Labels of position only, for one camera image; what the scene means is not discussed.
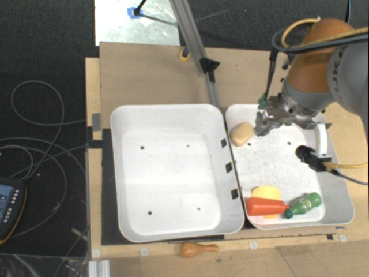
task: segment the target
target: screen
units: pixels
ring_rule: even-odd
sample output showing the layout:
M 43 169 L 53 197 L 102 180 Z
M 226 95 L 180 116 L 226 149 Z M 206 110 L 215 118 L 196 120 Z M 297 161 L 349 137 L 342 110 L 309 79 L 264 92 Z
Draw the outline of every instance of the screen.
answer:
M 12 191 L 12 187 L 0 185 L 0 218 L 2 218 L 4 215 Z

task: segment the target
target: yellow cable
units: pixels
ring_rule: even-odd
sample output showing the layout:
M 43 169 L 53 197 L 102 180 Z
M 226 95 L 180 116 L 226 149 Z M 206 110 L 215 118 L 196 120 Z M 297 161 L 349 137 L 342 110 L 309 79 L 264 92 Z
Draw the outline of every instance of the yellow cable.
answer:
M 325 37 L 325 38 L 322 38 L 322 39 L 319 39 L 319 40 L 316 40 L 316 41 L 312 41 L 312 42 L 301 44 L 301 45 L 294 46 L 294 47 L 303 47 L 303 46 L 308 46 L 308 45 L 312 45 L 312 44 L 333 41 L 333 40 L 347 38 L 347 37 L 351 37 L 351 36 L 354 36 L 354 35 L 363 34 L 363 33 L 367 33 L 367 32 L 369 32 L 369 27 L 355 29 L 353 31 L 348 31 L 348 32 L 343 32 L 343 33 L 340 33 L 340 34 L 337 34 L 337 35 Z
M 286 43 L 286 38 L 288 36 L 288 34 L 294 29 L 296 28 L 297 26 L 299 25 L 303 25 L 303 24 L 315 24 L 317 21 L 319 21 L 317 18 L 305 18 L 304 20 L 299 20 L 295 23 L 293 23 L 292 25 L 290 25 L 282 34 L 282 37 L 281 37 L 281 45 L 284 47 L 284 48 L 289 48 L 291 47 L 290 45 L 288 45 Z M 343 33 L 340 33 L 340 34 L 336 34 L 336 35 L 332 35 L 332 36 L 329 36 L 329 37 L 325 37 L 325 38 L 321 38 L 321 39 L 318 39 L 318 40 L 315 40 L 315 41 L 312 41 L 312 42 L 309 42 L 309 43 L 305 43 L 305 44 L 300 44 L 300 45 L 297 45 L 297 46 L 294 46 L 294 47 L 304 47 L 304 46 L 309 46 L 309 45 L 312 45 L 312 44 L 317 44 L 317 43 L 323 43 L 323 42 L 328 42 L 328 41 L 332 41 L 332 40 L 337 40 L 337 39 L 341 39 L 341 38 L 346 38 L 346 37 L 350 37 L 350 36 L 355 36 L 355 35 L 358 35 L 358 34 L 361 34 L 361 33 L 367 33 L 369 32 L 369 27 L 365 27 L 365 28 L 360 28 L 360 29 L 355 29 L 353 31 L 348 31 L 348 32 L 343 32 Z
M 333 162 L 323 162 L 323 165 L 326 166 L 328 169 L 360 169 L 362 167 L 368 166 L 368 162 L 363 163 L 363 164 L 353 164 L 353 165 L 337 164 Z
M 289 45 L 286 43 L 286 38 L 287 35 L 293 30 L 295 29 L 297 26 L 303 25 L 303 24 L 315 24 L 317 21 L 319 21 L 317 18 L 305 18 L 304 20 L 299 20 L 295 23 L 293 23 L 292 25 L 290 25 L 282 34 L 281 37 L 281 45 L 284 48 L 288 48 Z

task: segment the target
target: blue tape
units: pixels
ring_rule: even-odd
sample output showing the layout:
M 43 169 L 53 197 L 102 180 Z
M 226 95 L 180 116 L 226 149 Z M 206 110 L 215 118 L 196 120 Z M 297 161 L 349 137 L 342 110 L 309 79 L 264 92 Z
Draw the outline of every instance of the blue tape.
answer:
M 132 18 L 133 20 L 135 19 L 139 19 L 142 15 L 144 15 L 144 12 L 142 11 L 142 9 L 140 9 L 140 13 L 139 15 L 135 16 L 133 11 L 136 9 L 136 7 L 129 7 L 127 8 L 127 13 L 129 15 L 130 18 Z

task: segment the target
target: orange toy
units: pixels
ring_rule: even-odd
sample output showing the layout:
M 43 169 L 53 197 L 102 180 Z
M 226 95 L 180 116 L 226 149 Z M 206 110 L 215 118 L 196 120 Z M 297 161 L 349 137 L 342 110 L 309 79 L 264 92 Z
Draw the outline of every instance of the orange toy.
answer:
M 202 245 L 193 242 L 184 242 L 180 246 L 180 255 L 184 257 L 193 257 L 202 252 L 217 252 L 219 247 L 215 244 Z
M 246 201 L 247 214 L 254 215 L 274 215 L 283 214 L 289 206 L 281 200 L 250 197 Z

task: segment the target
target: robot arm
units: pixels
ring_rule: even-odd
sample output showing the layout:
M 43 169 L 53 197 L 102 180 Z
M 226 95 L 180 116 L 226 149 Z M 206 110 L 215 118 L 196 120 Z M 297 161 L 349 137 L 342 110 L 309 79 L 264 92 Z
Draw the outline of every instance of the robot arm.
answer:
M 315 23 L 302 43 L 351 30 L 347 23 L 327 18 Z M 273 128 L 292 123 L 314 129 L 312 118 L 334 101 L 361 116 L 368 139 L 367 41 L 297 55 L 281 93 L 271 96 L 264 110 L 257 113 L 254 132 L 264 136 Z

